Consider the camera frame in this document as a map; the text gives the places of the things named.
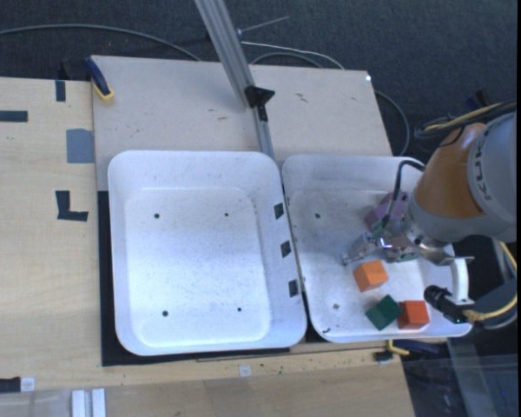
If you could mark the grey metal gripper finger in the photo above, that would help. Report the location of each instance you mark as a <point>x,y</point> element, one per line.
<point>381,243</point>
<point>357,250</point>

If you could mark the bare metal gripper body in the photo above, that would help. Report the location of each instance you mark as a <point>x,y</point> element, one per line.
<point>410,248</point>

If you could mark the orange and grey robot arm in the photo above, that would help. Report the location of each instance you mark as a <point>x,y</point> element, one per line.
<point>460,176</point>

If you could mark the orange cube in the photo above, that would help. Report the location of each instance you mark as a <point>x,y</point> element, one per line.
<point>370,275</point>

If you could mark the purple cube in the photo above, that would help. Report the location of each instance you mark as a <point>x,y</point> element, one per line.
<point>380,213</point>

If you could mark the white plastic tray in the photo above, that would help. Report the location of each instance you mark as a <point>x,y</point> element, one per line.
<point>199,254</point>
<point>325,250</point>

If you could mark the red cube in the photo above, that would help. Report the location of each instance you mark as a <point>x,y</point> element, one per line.
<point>414,314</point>

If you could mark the green cube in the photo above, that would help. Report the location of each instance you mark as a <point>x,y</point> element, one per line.
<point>383,313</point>

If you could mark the pale wood board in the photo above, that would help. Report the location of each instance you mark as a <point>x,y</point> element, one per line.
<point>178,102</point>

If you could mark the black cylinder on white bracket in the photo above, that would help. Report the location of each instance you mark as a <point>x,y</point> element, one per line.
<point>443,300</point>

